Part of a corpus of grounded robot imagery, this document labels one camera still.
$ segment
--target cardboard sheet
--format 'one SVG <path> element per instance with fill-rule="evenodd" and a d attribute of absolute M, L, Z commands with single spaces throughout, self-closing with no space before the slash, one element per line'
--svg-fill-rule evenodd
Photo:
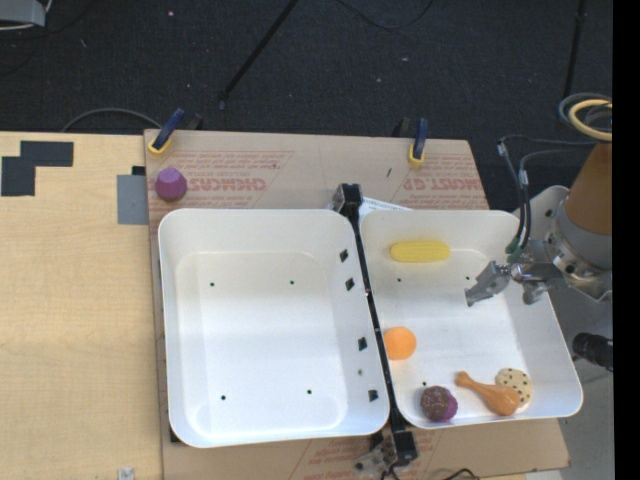
<path fill-rule="evenodd" d="M 145 133 L 145 144 L 157 131 Z M 407 160 L 411 139 L 248 134 L 177 130 L 168 149 L 146 151 L 149 231 L 166 480 L 220 478 L 320 480 L 358 478 L 355 460 L 365 437 L 300 440 L 197 449 L 171 439 L 167 410 L 162 293 L 157 229 L 177 208 L 325 208 L 341 183 L 357 183 L 365 197 L 413 209 L 487 209 L 469 144 L 429 139 L 420 168 Z M 186 195 L 166 202 L 155 192 L 158 173 L 172 167 L 188 182 Z M 400 478 L 439 480 L 467 467 L 494 476 L 557 469 L 568 452 L 556 420 L 473 428 L 412 429 L 419 457 Z"/>

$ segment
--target metal bracket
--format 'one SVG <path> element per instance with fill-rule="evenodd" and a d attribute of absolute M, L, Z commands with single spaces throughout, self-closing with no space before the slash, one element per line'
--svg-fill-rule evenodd
<path fill-rule="evenodd" d="M 393 441 L 386 439 L 356 459 L 356 473 L 358 476 L 367 475 L 370 478 L 378 479 L 381 475 L 388 473 L 397 460 L 398 456 Z"/>
<path fill-rule="evenodd" d="M 133 468 L 118 468 L 118 480 L 135 480 Z"/>
<path fill-rule="evenodd" d="M 498 265 L 495 261 L 489 262 L 476 277 L 477 283 L 471 288 L 464 289 L 467 305 L 471 307 L 479 300 L 488 299 L 500 293 L 507 287 L 510 279 L 508 266 Z"/>
<path fill-rule="evenodd" d="M 0 0 L 0 21 L 13 21 L 44 27 L 43 5 L 37 0 Z"/>
<path fill-rule="evenodd" d="M 380 329 L 380 321 L 378 319 L 378 313 L 373 300 L 373 290 L 371 289 L 371 283 L 369 281 L 369 270 L 367 268 L 367 260 L 364 253 L 364 244 L 362 243 L 362 236 L 360 235 L 359 209 L 363 201 L 364 198 L 362 197 L 360 185 L 343 183 L 338 187 L 333 195 L 333 210 L 349 220 L 355 235 L 358 257 L 360 259 L 360 269 L 362 271 L 367 302 L 369 304 L 369 313 L 371 315 L 371 322 L 376 334 L 382 372 L 387 384 L 387 393 L 389 395 L 389 404 L 391 406 L 389 423 L 392 432 L 392 443 L 397 457 L 397 465 L 406 466 L 409 462 L 418 457 L 418 450 L 413 439 L 413 434 L 406 430 L 405 419 L 402 417 L 402 414 L 398 409 L 391 380 L 391 369 L 389 367 L 389 361 L 387 360 L 384 339 Z"/>

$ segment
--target orange ball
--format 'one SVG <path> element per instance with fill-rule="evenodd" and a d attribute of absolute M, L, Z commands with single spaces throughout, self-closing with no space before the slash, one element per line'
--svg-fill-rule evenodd
<path fill-rule="evenodd" d="M 406 327 L 392 327 L 384 333 L 387 357 L 392 360 L 407 359 L 416 351 L 416 335 Z"/>

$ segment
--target orange cylinder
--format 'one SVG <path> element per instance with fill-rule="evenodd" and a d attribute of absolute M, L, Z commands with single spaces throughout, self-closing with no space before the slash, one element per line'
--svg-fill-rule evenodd
<path fill-rule="evenodd" d="M 571 222 L 601 235 L 611 235 L 613 227 L 611 146 L 611 142 L 594 146 L 564 203 Z"/>

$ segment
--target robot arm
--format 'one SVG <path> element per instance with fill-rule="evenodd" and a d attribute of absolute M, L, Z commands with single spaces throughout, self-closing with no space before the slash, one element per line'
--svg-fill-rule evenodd
<path fill-rule="evenodd" d="M 594 102 L 606 103 L 611 108 L 611 103 L 603 100 L 587 100 L 574 107 L 580 109 Z M 576 112 L 572 108 L 570 113 L 576 128 L 585 133 L 592 130 L 576 121 Z M 563 287 L 577 289 L 597 301 L 612 299 L 611 134 L 594 131 L 590 135 L 599 142 L 593 146 L 571 189 L 553 209 L 552 218 L 545 221 L 546 228 L 541 230 L 537 226 L 538 236 L 526 240 L 526 247 L 508 250 L 511 254 L 505 264 L 487 265 L 476 277 L 476 284 L 465 290 L 469 306 L 500 293 L 511 280 L 522 285 L 526 304 L 536 302 L 545 291 Z M 500 146 L 504 156 L 506 147 Z M 528 185 L 522 169 L 519 183 L 524 188 Z M 529 207 L 528 228 L 536 227 L 532 225 L 531 213 Z M 533 213 L 536 219 L 544 217 Z"/>

